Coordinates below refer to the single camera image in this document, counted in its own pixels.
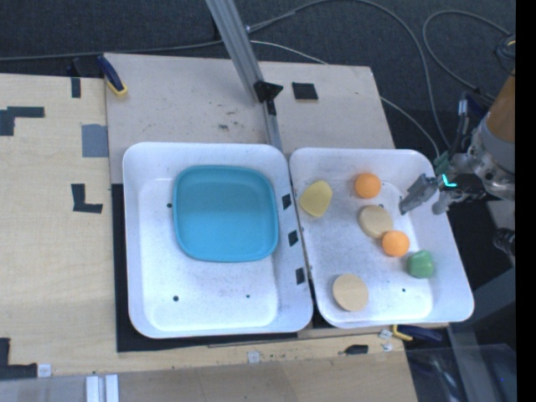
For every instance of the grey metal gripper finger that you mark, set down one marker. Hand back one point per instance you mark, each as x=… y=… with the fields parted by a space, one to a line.
x=441 y=202
x=416 y=195

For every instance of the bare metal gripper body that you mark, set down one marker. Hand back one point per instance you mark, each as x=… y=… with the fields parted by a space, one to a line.
x=481 y=178

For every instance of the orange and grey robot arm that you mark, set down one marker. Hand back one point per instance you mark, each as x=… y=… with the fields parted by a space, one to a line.
x=500 y=115

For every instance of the beige oval biscuit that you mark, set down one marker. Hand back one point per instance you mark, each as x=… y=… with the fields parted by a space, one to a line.
x=374 y=221

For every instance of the orange ball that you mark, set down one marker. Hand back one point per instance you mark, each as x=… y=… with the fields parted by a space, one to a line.
x=395 y=243
x=367 y=185

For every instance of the green toy food piece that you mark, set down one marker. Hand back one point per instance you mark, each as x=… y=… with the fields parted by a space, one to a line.
x=420 y=264

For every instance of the white plastic tray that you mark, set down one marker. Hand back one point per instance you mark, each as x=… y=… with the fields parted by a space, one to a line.
x=343 y=249
x=209 y=295

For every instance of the yellow toy food piece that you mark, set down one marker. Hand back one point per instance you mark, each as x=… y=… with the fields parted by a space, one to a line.
x=316 y=199

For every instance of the tan round biscuit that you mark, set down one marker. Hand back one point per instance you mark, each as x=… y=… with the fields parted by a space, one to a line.
x=350 y=292

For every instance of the blue plate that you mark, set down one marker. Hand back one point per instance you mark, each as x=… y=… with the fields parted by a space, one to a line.
x=226 y=214

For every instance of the pale wood board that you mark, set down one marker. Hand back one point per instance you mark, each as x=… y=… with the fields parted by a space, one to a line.
x=184 y=107

